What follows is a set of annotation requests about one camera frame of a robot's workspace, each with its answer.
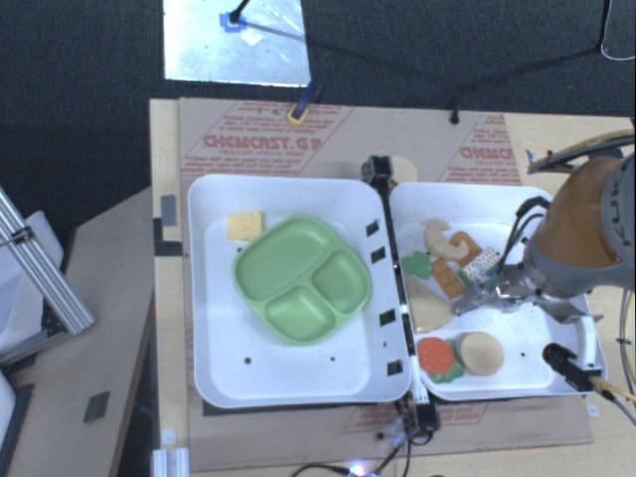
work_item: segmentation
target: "white plastic tray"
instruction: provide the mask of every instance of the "white plastic tray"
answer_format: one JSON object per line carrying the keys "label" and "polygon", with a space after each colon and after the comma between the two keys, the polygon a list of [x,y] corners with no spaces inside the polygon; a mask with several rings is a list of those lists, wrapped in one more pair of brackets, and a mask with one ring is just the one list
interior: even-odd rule
{"label": "white plastic tray", "polygon": [[[519,206],[539,195],[551,198],[548,193],[530,187],[402,184],[391,196],[399,255],[404,258],[415,250],[425,251],[422,235],[425,223],[431,219],[441,219],[450,225],[450,230],[446,232],[448,238],[455,232],[465,231],[480,247],[491,246],[501,252]],[[538,221],[535,219],[530,222],[526,228],[527,236],[534,232]],[[522,257],[523,246],[517,245],[510,253],[508,262],[517,262]],[[455,263],[449,262],[449,265],[458,269]],[[432,277],[426,279],[424,284],[433,293],[445,298]],[[584,296],[576,297],[574,301],[579,310],[589,313]],[[455,316],[438,330],[417,335],[415,343],[426,336],[456,339],[472,331],[489,333],[501,343],[505,355],[504,365],[489,377],[471,375],[465,371],[463,377],[445,384],[434,383],[424,370],[420,370],[420,378],[426,387],[440,398],[469,400],[580,394],[543,360],[543,348],[552,342],[578,354],[581,343],[591,341],[592,350],[588,353],[593,356],[594,368],[602,369],[603,373],[605,370],[593,324],[562,325],[531,304],[523,304],[512,312],[504,312],[494,306],[480,307]]]}
{"label": "white plastic tray", "polygon": [[[211,175],[188,196],[195,381],[220,407],[391,401],[411,381],[391,251],[378,194],[353,180]],[[309,215],[329,225],[368,268],[369,303],[326,340],[284,342],[242,302],[232,263],[247,242],[226,237],[226,216],[262,211],[265,228]],[[378,230],[367,235],[367,226]],[[372,262],[372,252],[386,257]],[[380,315],[396,321],[382,325]]]}

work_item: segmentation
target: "green divided plate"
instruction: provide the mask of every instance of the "green divided plate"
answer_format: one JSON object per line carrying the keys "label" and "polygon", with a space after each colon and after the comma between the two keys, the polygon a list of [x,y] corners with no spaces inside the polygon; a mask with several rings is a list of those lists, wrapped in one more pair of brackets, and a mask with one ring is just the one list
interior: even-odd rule
{"label": "green divided plate", "polygon": [[322,221],[293,216],[237,255],[237,292],[278,336],[295,345],[325,339],[371,297],[369,272]]}

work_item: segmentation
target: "orange toy food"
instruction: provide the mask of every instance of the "orange toy food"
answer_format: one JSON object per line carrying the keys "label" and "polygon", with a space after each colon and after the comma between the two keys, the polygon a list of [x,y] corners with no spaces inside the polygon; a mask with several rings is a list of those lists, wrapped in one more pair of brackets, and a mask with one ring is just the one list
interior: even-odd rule
{"label": "orange toy food", "polygon": [[437,259],[430,265],[432,275],[439,284],[439,287],[444,291],[446,296],[452,300],[455,297],[461,295],[466,288],[462,282],[457,278],[455,272],[448,266],[448,263],[443,259]]}
{"label": "orange toy food", "polygon": [[455,352],[443,339],[424,338],[417,344],[417,357],[422,368],[435,375],[443,375],[455,363]]}

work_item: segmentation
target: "black clip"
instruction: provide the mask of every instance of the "black clip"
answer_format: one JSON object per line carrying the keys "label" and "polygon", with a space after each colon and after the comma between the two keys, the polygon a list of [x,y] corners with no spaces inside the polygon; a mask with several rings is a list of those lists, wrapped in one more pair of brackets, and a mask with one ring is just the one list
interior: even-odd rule
{"label": "black clip", "polygon": [[11,234],[8,240],[4,240],[0,242],[0,247],[4,247],[5,245],[9,245],[10,243],[18,244],[22,242],[26,242],[29,239],[32,239],[35,236],[33,229],[31,227],[23,227],[17,230],[15,233]]}

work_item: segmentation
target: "table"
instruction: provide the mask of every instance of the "table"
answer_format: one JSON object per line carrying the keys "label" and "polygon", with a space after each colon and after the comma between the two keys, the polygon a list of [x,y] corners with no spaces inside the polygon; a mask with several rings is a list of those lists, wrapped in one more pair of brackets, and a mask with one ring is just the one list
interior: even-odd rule
{"label": "table", "polygon": [[[179,144],[179,102],[153,100],[151,109],[153,217],[161,221],[162,207],[169,199],[177,207],[176,218],[169,225],[159,226],[160,240],[166,243],[182,240]],[[373,118],[372,108],[365,110]],[[447,121],[444,111],[423,112],[421,117],[437,122]],[[543,174],[529,177],[524,173],[526,149],[541,155],[548,149],[561,149],[589,137],[613,130],[631,128],[626,118],[593,118],[571,116],[542,116],[525,114],[504,115],[511,147],[519,165],[522,183],[535,185],[553,194],[564,177],[559,174]],[[188,422],[188,391],[186,373],[186,336],[184,316],[183,257],[161,252],[155,257],[155,294],[159,381],[159,422],[162,433],[161,447],[175,449],[188,447],[191,440]],[[589,297],[594,314],[602,313],[605,319],[597,325],[601,346],[609,376],[618,386],[625,387],[620,371],[617,337],[618,306],[621,292],[616,288],[597,288]],[[611,472],[629,474],[636,464],[631,447],[636,441],[636,431],[614,405],[598,396],[590,396],[585,402],[598,408],[598,417],[590,419],[594,439],[592,445],[550,446],[514,451],[471,452],[464,454],[415,457],[411,462],[413,475],[597,475]],[[224,470],[223,475],[269,476],[291,473],[296,466],[268,466]],[[221,472],[197,471],[197,477],[221,475]]]}
{"label": "table", "polygon": [[[97,321],[8,377],[34,386],[8,477],[117,475],[152,328],[150,216],[146,189],[78,228],[66,277]],[[85,422],[104,394],[104,415]]]}

